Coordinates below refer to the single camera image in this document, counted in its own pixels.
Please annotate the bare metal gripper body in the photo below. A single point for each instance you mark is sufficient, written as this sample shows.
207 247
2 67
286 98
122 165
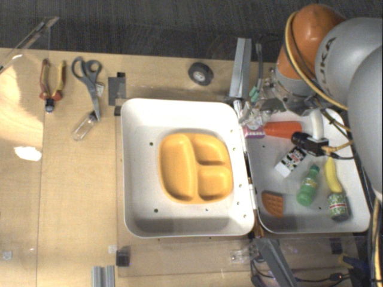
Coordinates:
278 102

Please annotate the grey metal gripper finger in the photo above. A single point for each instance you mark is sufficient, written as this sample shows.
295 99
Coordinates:
249 111
259 114

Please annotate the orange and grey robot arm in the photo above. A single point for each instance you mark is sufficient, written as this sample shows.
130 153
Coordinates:
344 58

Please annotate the pink and white carton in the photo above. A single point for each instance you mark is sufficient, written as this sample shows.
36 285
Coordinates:
254 131

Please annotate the orange carrot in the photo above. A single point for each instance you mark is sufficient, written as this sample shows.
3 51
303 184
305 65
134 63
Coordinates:
282 129

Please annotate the white carton with black print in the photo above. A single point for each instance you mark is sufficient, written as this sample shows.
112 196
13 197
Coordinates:
290 163

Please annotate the black tape roll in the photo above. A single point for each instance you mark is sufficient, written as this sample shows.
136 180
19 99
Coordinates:
200 74

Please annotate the green plastic bottle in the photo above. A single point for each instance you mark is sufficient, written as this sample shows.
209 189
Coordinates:
307 188

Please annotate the orange waffle biscuit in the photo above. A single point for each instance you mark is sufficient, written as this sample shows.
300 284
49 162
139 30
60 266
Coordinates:
273 204

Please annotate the yellow banana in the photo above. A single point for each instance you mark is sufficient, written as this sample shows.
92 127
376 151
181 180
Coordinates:
332 175

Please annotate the orange divided plate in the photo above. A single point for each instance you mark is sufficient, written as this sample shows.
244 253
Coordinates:
179 172

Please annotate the white plastic tray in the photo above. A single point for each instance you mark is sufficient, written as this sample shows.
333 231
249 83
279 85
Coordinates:
140 190
311 217

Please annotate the green and white can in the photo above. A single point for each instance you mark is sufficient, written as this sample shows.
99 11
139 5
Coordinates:
339 208

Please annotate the clear plastic bottle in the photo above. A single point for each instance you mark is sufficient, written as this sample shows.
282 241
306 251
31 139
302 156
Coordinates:
82 128

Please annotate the red and yellow pliers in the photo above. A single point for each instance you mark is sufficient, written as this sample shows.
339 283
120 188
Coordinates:
45 82

